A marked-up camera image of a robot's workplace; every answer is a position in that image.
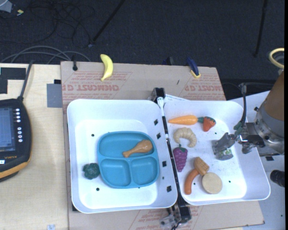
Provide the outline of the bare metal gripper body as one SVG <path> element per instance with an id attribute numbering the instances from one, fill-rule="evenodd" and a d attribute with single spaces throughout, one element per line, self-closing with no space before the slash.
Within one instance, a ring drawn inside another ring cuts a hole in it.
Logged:
<path id="1" fill-rule="evenodd" d="M 239 144 L 253 144 L 259 155 L 284 155 L 284 125 L 245 123 L 238 135 Z"/>

